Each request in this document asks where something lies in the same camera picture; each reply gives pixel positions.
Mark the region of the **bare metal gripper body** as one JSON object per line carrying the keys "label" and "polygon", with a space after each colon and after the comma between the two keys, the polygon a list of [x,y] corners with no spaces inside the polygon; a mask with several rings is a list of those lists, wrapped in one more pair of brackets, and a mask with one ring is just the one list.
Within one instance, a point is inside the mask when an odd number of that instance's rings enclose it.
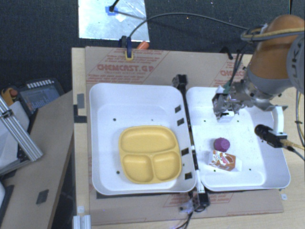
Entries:
{"label": "bare metal gripper body", "polygon": [[219,86],[212,102],[222,100],[225,103],[225,111],[229,111],[230,103],[239,103],[240,109],[256,106],[263,111],[272,111],[275,107],[270,103],[272,98],[272,95],[260,91],[252,82],[240,81]]}

